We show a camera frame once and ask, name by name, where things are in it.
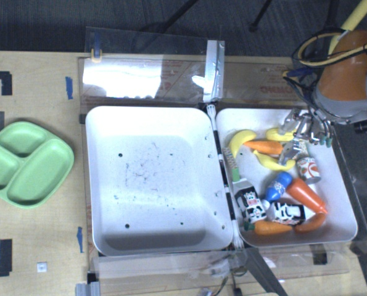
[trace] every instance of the blue bottle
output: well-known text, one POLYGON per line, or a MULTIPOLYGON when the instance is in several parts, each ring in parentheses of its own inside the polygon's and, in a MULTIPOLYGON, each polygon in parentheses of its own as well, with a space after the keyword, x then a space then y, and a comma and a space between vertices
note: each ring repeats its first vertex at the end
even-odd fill
POLYGON ((265 209, 270 207, 270 203, 275 200, 279 200, 281 196, 285 193, 286 188, 292 182, 293 177, 287 172, 280 172, 276 178, 270 183, 270 185, 265 190, 265 198, 262 201, 265 209))

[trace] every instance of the blue tape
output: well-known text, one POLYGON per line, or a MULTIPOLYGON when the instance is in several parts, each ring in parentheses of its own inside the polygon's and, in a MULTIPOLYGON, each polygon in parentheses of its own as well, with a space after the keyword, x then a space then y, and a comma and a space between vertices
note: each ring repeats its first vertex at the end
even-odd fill
POLYGON ((73 99, 72 78, 70 78, 69 76, 65 77, 65 89, 67 91, 68 100, 72 100, 73 99))

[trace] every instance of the red bottle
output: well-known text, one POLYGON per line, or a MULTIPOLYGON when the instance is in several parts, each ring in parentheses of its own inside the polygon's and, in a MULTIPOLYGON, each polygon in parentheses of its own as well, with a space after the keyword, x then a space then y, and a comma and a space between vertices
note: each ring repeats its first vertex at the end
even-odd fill
POLYGON ((286 193, 315 213, 327 214, 326 203, 302 179, 295 178, 286 188, 286 193))

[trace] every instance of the yellow clip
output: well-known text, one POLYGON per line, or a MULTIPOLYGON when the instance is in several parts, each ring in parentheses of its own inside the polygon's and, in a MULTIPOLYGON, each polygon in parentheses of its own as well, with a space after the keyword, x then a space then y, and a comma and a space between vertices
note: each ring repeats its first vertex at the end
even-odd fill
POLYGON ((98 64, 102 60, 102 49, 99 50, 99 58, 95 58, 94 56, 94 48, 91 49, 91 61, 98 64))

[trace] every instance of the soda can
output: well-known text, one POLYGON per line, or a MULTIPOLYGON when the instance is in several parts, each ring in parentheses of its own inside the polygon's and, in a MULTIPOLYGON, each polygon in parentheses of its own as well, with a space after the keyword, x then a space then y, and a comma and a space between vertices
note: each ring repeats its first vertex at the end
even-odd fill
POLYGON ((321 177, 315 158, 301 158, 297 161, 297 168, 299 169, 301 179, 303 179, 307 184, 313 184, 320 181, 321 177))

